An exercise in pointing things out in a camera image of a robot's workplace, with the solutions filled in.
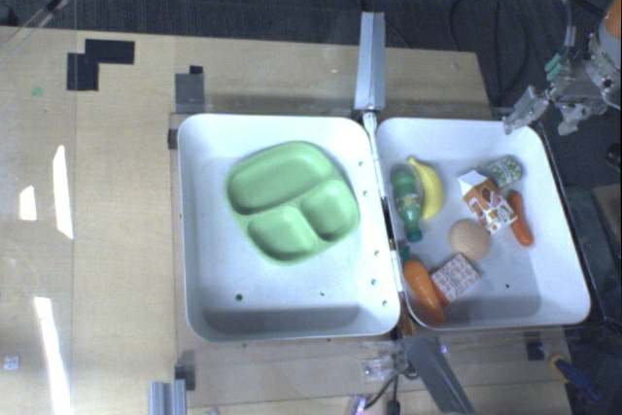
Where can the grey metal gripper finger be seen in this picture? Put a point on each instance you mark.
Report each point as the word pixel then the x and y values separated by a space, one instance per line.
pixel 525 109
pixel 573 117

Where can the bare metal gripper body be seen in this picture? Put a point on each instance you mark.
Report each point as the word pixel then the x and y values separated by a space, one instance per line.
pixel 590 80

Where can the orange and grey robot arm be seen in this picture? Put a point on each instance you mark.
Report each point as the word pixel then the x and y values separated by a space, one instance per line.
pixel 616 17

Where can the green can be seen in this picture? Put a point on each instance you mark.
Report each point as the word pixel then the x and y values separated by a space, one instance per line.
pixel 505 171

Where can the orange and white carton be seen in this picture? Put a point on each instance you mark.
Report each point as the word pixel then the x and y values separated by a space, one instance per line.
pixel 488 204

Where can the small orange carrot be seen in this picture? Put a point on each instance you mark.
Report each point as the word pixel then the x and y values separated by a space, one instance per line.
pixel 521 221

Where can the yellow banana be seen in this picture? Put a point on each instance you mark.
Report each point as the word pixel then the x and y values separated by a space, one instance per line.
pixel 431 189

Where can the tan bread bun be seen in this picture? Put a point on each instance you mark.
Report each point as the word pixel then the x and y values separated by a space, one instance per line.
pixel 469 239

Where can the green plastic bottle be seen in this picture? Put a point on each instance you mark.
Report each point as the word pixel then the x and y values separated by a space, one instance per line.
pixel 407 201

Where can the thin black and white rod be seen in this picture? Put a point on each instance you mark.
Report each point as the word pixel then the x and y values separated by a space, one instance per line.
pixel 378 160

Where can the orange and white packet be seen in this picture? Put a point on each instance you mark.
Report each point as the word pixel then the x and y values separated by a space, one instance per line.
pixel 454 278

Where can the white plastic tray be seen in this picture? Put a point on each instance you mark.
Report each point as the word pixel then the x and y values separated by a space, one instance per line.
pixel 510 301
pixel 291 296

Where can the large orange carrot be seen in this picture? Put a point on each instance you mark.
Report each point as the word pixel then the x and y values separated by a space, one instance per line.
pixel 422 287

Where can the green divided plate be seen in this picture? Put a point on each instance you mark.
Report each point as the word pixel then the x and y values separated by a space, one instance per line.
pixel 286 199

